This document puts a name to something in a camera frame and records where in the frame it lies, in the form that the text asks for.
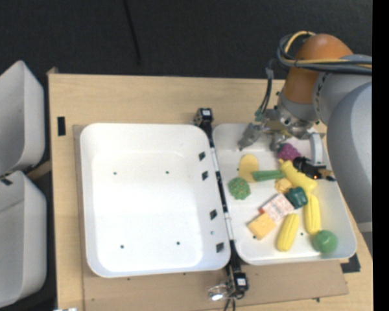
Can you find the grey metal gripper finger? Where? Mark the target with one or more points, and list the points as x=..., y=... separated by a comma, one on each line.
x=276, y=142
x=250, y=136

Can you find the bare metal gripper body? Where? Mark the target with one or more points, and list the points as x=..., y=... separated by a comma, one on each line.
x=287, y=123

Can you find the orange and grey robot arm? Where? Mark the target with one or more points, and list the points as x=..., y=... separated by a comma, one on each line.
x=343, y=115

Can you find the purple grapes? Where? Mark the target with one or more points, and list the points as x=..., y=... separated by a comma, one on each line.
x=288, y=151

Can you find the yellow flat slice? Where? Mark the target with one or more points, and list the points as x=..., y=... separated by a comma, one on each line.
x=247, y=165

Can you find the green stalk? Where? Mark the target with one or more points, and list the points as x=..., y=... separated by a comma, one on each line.
x=267, y=175

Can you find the yellow squeeze bottle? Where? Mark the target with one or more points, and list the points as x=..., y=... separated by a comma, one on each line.
x=296, y=177

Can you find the small yellow lump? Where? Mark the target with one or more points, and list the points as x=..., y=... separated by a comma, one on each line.
x=282, y=185

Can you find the green broccoli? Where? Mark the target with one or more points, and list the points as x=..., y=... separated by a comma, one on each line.
x=239, y=188

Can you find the thin black and white rod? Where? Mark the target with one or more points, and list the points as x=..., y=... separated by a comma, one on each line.
x=221, y=193

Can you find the pink and white carton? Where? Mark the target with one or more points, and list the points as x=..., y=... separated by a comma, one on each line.
x=277, y=207

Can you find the yellow corn cob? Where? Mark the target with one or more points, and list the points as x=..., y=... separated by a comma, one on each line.
x=312, y=215
x=288, y=233

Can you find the yellow cheese block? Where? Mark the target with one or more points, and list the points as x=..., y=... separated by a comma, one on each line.
x=262, y=226

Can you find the white plastic tray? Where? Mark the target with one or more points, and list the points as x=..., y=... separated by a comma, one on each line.
x=334, y=212
x=149, y=202

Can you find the green apple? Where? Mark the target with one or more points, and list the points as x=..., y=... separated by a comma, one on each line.
x=325, y=241

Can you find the black cylinder on white bracket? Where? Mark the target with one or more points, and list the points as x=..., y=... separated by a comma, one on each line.
x=306, y=165

